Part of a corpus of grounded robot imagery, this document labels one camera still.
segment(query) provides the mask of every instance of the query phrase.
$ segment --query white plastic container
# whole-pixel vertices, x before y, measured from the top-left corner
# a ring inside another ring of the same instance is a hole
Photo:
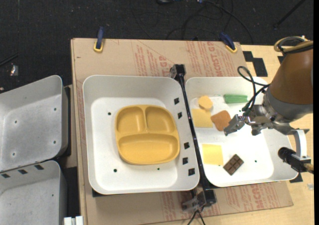
[[[90,76],[83,84],[89,181],[100,194],[184,191],[199,171],[179,83],[167,77]],[[173,161],[133,165],[119,156],[115,117],[126,106],[155,105],[175,120],[180,152]]]
[[[62,225],[67,186],[55,161],[0,173],[0,225]]]
[[[263,79],[255,77],[256,82],[267,84]],[[191,78],[185,84],[185,90],[190,109],[198,109],[198,98],[209,96],[213,101],[211,114],[222,110],[229,112],[231,118],[241,115],[245,105],[226,104],[224,94],[253,95],[252,83],[242,77],[199,77]],[[263,95],[256,98],[256,105],[262,103]],[[245,184],[266,183],[291,180],[298,173],[291,169],[278,156],[281,147],[292,148],[289,138],[274,129],[264,129],[262,133],[253,136],[251,127],[245,125],[239,131],[225,136],[223,131],[213,128],[195,127],[195,132],[203,162],[203,144],[215,144],[222,147],[224,164],[237,154],[244,164],[233,174],[229,175],[223,166],[204,164],[205,175],[210,183],[218,187],[228,187]]]
[[[59,76],[0,95],[0,172],[57,157],[68,145],[68,100]]]

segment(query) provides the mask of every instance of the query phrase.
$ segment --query black fabric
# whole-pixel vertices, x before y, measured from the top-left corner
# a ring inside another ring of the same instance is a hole
[[[274,24],[301,0],[209,1],[0,0],[0,59],[18,51],[19,65],[17,77],[8,76],[10,63],[1,66],[0,87],[8,91],[53,74],[71,84],[70,39],[95,38],[99,26],[105,38],[215,41],[223,31],[241,44],[313,39],[314,0],[305,0],[277,30]]]

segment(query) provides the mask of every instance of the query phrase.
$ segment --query yellow plate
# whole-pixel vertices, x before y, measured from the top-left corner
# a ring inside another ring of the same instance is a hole
[[[163,107],[136,105],[120,109],[115,136],[121,158],[131,164],[165,163],[179,154],[175,120]]]

